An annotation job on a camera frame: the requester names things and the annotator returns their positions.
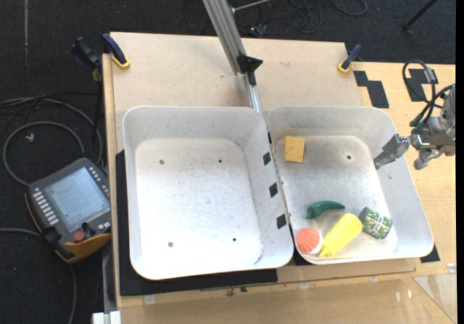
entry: metal rod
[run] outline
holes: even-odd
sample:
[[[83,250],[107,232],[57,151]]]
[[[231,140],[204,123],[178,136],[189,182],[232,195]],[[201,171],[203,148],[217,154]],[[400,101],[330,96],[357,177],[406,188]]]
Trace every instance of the metal rod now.
[[[231,8],[227,0],[202,0],[211,22],[216,30],[217,36],[224,48],[225,55],[232,67],[234,74],[241,74],[241,68],[237,58],[240,55],[247,55],[241,41],[239,30],[236,27]],[[249,82],[248,75],[244,75],[247,84],[246,93],[249,105],[257,112],[262,114],[260,96],[257,87]]]
[[[258,2],[245,4],[244,6],[240,6],[240,7],[237,7],[237,8],[232,7],[232,13],[236,13],[237,11],[240,11],[241,9],[250,8],[250,7],[256,6],[257,4],[263,4],[263,3],[269,2],[269,1],[272,1],[272,0],[261,0],[261,1],[258,1]]]
[[[408,22],[406,22],[406,24],[403,25],[403,29],[405,30],[408,30],[410,28],[410,26],[419,18],[423,15],[423,13],[425,11],[427,11],[427,9],[429,9],[430,7],[432,7],[432,4],[434,4],[436,1],[438,0],[430,0],[429,3],[427,3],[423,8],[421,8],[419,10],[419,12],[417,14],[415,14],[413,16],[413,18],[411,18],[411,20],[409,20]]]

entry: black mat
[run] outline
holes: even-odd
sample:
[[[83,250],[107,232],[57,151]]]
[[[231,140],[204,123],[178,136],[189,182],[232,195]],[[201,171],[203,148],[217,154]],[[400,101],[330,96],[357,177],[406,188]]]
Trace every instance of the black mat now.
[[[206,288],[224,288],[246,284],[275,283],[277,281],[277,271],[275,269],[198,275],[188,278],[164,279],[159,281],[151,281],[142,278],[133,269],[129,256],[128,200],[125,181],[125,157],[123,151],[116,156],[116,175],[120,292],[123,296],[190,291]],[[185,259],[178,263],[188,264],[189,260]]]

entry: screen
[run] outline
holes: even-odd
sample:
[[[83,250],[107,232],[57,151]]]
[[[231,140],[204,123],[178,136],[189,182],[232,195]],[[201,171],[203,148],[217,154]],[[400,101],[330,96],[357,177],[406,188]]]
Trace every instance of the screen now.
[[[86,168],[45,187],[69,231],[109,211],[109,202]]]

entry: yellow sponge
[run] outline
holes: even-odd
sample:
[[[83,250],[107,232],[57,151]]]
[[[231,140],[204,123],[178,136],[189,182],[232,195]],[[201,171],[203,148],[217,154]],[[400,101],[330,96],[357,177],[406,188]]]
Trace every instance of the yellow sponge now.
[[[301,137],[283,137],[283,158],[286,162],[303,163],[305,139]]]

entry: green can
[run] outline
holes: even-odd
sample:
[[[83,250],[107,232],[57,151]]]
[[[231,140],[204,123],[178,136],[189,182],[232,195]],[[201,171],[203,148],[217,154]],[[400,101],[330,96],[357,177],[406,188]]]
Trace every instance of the green can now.
[[[362,231],[375,236],[378,239],[383,239],[387,236],[392,228],[393,220],[387,216],[364,207],[359,215],[362,223]]]

